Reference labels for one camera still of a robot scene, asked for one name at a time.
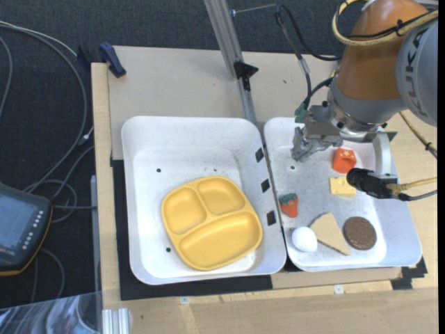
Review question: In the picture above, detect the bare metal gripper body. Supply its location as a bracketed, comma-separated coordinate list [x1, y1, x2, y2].
[302, 103, 380, 148]

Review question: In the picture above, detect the yellow cheese slice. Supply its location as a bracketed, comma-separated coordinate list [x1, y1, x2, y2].
[329, 175, 357, 198]

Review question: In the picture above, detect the thin black rod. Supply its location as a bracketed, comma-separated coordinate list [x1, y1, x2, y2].
[259, 123, 289, 261]

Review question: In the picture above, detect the red strawberry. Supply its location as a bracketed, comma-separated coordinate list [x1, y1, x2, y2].
[278, 192, 300, 218]

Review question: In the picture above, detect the beige pizza slice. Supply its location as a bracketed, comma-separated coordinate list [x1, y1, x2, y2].
[309, 212, 352, 257]

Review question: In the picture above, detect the white egg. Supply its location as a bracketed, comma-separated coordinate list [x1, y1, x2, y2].
[291, 225, 319, 253]

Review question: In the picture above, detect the brown round biscuit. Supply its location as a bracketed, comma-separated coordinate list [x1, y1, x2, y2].
[342, 216, 378, 251]

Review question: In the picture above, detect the white plastic tray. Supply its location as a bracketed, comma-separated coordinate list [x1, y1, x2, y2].
[262, 116, 423, 273]
[120, 116, 288, 286]

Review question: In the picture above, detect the yellow divided plate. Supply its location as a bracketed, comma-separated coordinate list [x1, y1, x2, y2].
[160, 175, 264, 272]

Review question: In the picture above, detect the brown cardboard board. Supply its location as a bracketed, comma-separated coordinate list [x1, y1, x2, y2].
[106, 45, 438, 291]

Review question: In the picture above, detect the black cylinder on white bracket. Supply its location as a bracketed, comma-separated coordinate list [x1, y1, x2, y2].
[346, 132, 399, 200]

